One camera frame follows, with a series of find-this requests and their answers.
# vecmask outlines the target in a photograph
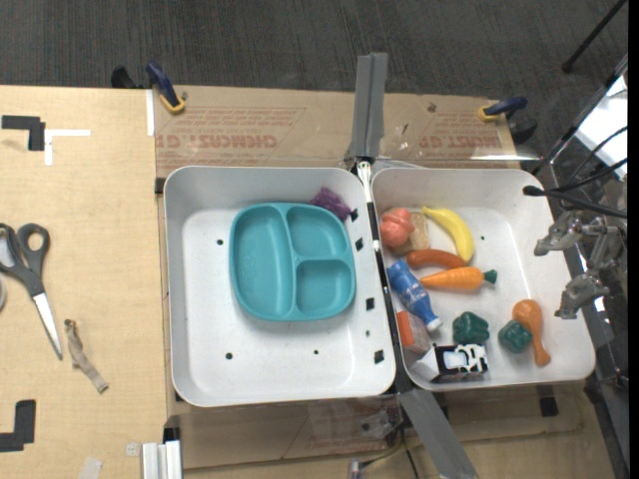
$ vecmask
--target green vegetable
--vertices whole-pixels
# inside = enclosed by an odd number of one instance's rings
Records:
[[[481,344],[488,337],[488,322],[473,312],[464,312],[452,322],[452,338],[457,344]]]
[[[499,330],[497,338],[508,351],[521,353],[532,341],[532,333],[519,321],[511,319]]]

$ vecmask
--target wooden surface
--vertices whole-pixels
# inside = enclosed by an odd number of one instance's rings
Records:
[[[0,222],[51,234],[44,285],[63,346],[59,361],[26,289],[6,278],[0,311],[0,433],[14,405],[35,399],[35,442],[0,453],[0,477],[75,478],[87,457],[101,478],[139,477],[129,442],[161,441],[166,420],[154,141],[144,92],[0,88],[2,115],[40,116],[55,138],[54,165],[28,152],[27,132],[0,130]],[[72,369],[64,319],[110,383],[99,394]]]

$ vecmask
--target scissors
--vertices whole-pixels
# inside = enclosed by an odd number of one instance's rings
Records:
[[[32,235],[42,238],[39,248],[29,246],[29,238]],[[53,349],[62,360],[60,337],[42,284],[42,263],[50,242],[49,232],[37,224],[22,226],[18,233],[6,224],[0,224],[0,271],[12,274],[25,284],[38,307],[40,319],[47,330]]]

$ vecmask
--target blue bottle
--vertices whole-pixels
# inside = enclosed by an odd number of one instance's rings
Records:
[[[397,293],[406,309],[423,319],[428,331],[436,331],[441,326],[441,319],[430,308],[428,292],[410,272],[406,261],[400,259],[387,268],[386,273],[390,287]]]

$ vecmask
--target yellow banana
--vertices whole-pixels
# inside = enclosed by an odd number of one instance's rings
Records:
[[[466,222],[457,213],[446,208],[432,210],[424,206],[421,208],[421,212],[435,220],[451,235],[457,248],[457,254],[465,262],[469,262],[475,253],[475,242]]]

